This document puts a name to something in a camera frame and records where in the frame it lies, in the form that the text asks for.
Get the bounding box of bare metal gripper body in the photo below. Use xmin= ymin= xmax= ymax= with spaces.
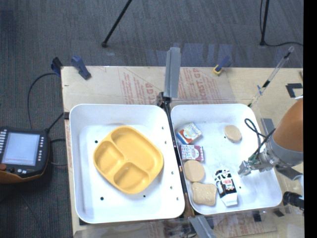
xmin=248 ymin=150 xmax=276 ymax=172

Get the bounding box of black and white cow carton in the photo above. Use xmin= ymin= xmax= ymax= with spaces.
xmin=213 ymin=169 xmax=242 ymax=207

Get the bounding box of white plastic tray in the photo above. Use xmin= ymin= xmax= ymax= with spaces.
xmin=170 ymin=103 xmax=283 ymax=216
xmin=69 ymin=104 xmax=186 ymax=224

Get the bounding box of tan round biscuit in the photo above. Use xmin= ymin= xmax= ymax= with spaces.
xmin=224 ymin=124 xmax=243 ymax=144
xmin=183 ymin=159 xmax=206 ymax=183

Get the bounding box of tan bread slice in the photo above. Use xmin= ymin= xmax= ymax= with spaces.
xmin=191 ymin=181 xmax=218 ymax=207

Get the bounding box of maroon and white carton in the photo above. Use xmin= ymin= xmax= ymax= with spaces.
xmin=179 ymin=144 xmax=205 ymax=163

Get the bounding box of orange and white carton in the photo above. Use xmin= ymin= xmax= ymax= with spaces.
xmin=175 ymin=122 xmax=203 ymax=145

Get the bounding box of yellow divided plate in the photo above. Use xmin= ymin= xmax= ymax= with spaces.
xmin=93 ymin=125 xmax=164 ymax=195

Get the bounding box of cardboard board with red print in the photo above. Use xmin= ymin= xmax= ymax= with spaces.
xmin=60 ymin=65 xmax=304 ymax=238

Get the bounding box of black cylinder on white bracket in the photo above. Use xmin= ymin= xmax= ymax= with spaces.
xmin=282 ymin=174 xmax=305 ymax=211

